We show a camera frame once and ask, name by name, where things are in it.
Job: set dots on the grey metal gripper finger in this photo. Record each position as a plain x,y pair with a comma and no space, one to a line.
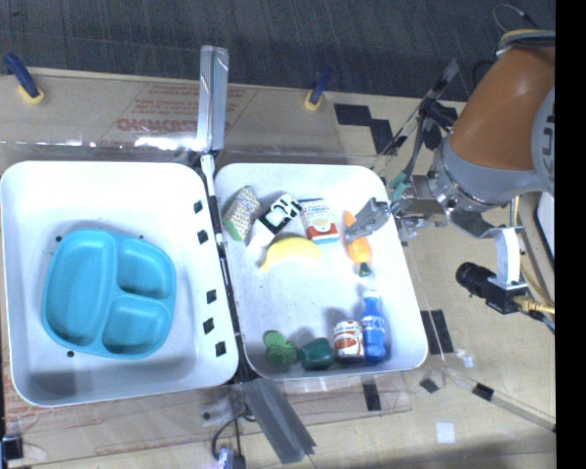
375,208
364,230

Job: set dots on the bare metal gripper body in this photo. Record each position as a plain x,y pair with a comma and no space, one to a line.
420,205

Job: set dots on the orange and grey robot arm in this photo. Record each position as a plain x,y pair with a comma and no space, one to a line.
498,115

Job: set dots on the orange carrot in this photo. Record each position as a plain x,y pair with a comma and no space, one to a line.
360,251

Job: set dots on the orange and white carton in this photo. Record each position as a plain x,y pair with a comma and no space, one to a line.
318,220

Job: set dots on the yellow banana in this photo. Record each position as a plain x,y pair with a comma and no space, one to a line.
293,251

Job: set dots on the black and white carton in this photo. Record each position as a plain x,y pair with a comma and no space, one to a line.
280,212

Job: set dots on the white plastic tray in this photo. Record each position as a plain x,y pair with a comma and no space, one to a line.
34,198
303,301

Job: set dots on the blue bottle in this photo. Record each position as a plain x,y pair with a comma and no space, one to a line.
373,330

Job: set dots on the red and white can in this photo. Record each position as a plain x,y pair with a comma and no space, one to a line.
348,341

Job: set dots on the green pepper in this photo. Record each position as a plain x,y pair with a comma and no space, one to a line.
316,354

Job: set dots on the thin black and white rod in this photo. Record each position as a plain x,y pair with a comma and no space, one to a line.
223,267

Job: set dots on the green broccoli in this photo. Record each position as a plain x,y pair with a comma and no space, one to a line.
279,350

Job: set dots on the brown cardboard board red print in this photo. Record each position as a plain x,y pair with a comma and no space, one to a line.
102,115

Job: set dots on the blue divided plate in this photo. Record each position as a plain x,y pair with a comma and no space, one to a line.
83,281

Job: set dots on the black cylinder on white bracket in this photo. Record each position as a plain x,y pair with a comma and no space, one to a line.
488,286

